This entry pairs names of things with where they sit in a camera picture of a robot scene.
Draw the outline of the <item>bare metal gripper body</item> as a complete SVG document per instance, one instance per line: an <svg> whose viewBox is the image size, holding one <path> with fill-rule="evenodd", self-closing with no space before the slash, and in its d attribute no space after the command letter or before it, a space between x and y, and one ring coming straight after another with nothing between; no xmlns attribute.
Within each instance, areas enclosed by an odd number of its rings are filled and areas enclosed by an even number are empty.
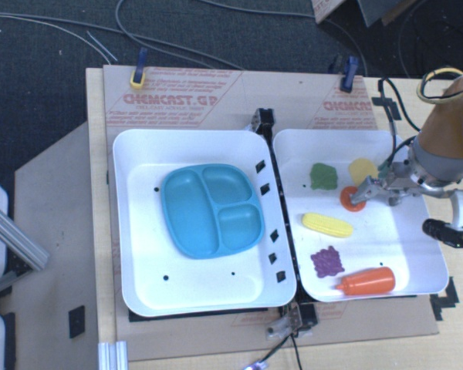
<svg viewBox="0 0 463 370"><path fill-rule="evenodd" d="M426 195L435 198L449 197L446 187L460 181L460 172L449 163L431 163L430 170L417 160L385 162L379 166L379 180L387 192L391 207L401 203L405 197Z"/></svg>

